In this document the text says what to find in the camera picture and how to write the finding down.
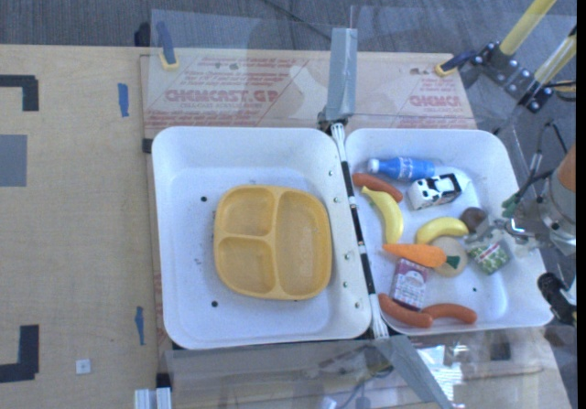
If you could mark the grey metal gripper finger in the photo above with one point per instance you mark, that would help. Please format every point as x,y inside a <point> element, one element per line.
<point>486,229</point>

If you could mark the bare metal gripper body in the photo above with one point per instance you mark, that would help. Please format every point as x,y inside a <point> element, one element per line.
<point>547,234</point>

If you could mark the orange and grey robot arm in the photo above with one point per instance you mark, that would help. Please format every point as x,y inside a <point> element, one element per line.
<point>566,178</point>

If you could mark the brown round doughnut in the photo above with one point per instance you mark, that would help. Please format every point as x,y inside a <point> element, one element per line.
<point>472,218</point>

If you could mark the yellow banana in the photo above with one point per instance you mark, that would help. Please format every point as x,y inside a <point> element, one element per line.
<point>391,215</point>
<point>441,229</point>

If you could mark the beige round biscuit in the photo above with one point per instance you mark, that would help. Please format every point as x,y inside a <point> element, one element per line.
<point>453,271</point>

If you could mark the orange carrot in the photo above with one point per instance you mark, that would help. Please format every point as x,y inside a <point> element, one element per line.
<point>416,254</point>

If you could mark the white plastic tray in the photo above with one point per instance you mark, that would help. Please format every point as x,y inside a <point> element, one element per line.
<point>256,325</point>
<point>499,302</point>

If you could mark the orange sausage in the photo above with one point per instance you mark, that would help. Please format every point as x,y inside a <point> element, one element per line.
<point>405,313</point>
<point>451,312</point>
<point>377,186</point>

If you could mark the purple carton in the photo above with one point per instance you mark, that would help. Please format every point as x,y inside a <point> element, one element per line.
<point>409,284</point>

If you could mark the blue bottle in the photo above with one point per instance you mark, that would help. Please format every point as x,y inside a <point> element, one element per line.
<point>405,168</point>

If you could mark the thin black and white rod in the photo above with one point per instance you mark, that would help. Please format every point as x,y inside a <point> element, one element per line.
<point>356,224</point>

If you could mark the yellow divided plate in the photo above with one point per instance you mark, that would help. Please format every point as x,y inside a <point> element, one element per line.
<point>274,242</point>

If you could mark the brown cardboard board red print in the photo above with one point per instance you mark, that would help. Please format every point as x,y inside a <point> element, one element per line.
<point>256,91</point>

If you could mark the black cylinder on white bracket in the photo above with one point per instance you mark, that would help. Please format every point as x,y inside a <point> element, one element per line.
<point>556,293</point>

